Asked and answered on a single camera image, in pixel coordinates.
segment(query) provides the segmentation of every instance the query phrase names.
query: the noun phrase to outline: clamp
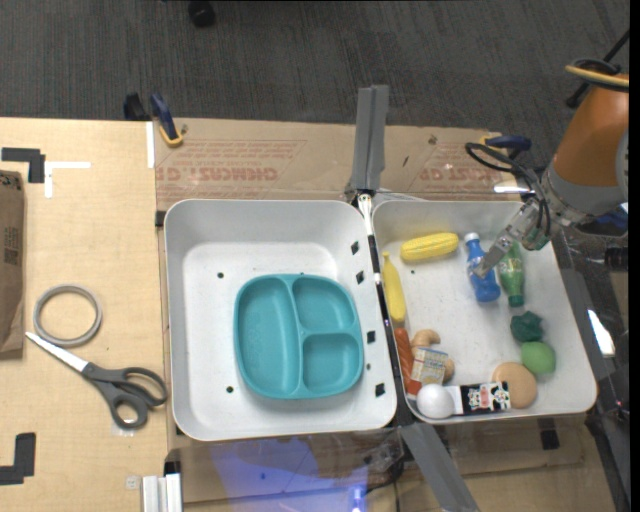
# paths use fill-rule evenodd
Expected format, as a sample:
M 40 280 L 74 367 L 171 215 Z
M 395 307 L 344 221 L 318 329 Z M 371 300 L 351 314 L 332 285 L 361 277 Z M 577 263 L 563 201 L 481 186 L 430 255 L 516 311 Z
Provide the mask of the clamp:
M 491 138 L 483 137 L 482 144 L 494 148 L 511 150 L 509 152 L 509 158 L 513 160 L 523 151 L 529 151 L 531 149 L 532 142 L 531 139 L 521 135 L 500 135 Z
M 151 109 L 153 115 L 160 120 L 160 135 L 169 147 L 178 147 L 183 142 L 182 134 L 176 129 L 176 125 L 169 112 L 169 107 L 159 93 L 151 95 Z

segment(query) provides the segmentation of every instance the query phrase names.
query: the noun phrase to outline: white tape mark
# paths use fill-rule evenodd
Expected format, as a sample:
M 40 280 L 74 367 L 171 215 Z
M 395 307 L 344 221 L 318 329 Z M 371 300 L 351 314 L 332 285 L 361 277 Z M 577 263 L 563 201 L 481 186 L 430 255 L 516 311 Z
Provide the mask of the white tape mark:
M 156 165 L 155 136 L 153 133 L 153 121 L 147 121 L 147 166 L 153 169 Z
M 54 169 L 90 169 L 91 162 L 46 162 L 44 163 L 44 197 L 53 197 Z

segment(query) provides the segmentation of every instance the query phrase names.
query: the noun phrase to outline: teal divided plate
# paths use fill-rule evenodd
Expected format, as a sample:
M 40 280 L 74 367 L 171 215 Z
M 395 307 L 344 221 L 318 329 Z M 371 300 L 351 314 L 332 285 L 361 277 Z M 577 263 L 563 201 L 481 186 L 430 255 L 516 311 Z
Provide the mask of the teal divided plate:
M 360 378 L 362 333 L 349 293 L 305 274 L 247 282 L 234 310 L 234 344 L 242 378 L 270 398 L 321 398 Z

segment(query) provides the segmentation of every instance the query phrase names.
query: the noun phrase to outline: scissor blade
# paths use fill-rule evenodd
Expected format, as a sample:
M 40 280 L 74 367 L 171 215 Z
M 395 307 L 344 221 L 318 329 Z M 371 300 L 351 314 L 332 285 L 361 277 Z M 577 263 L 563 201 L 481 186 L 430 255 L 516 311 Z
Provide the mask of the scissor blade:
M 33 341 L 36 345 L 40 345 L 40 347 L 45 349 L 51 355 L 56 356 L 62 362 L 67 363 L 69 366 L 71 366 L 71 368 L 73 368 L 74 370 L 77 370 L 80 373 L 82 373 L 82 370 L 84 370 L 84 367 L 89 364 L 89 361 L 85 361 L 84 359 L 76 356 L 75 354 L 72 354 L 71 352 L 68 352 L 63 348 L 60 348 L 57 345 L 54 345 L 53 343 L 45 339 L 42 339 L 37 334 L 33 334 L 32 332 L 27 332 L 25 333 L 25 335 L 27 336 L 27 338 Z

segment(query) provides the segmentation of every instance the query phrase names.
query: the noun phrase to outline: white egg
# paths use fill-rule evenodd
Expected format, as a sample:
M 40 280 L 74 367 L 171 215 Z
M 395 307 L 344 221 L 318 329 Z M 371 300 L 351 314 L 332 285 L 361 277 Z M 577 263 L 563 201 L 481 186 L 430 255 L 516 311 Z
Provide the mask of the white egg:
M 427 418 L 441 420 L 455 412 L 453 397 L 440 384 L 422 386 L 416 396 L 418 410 Z

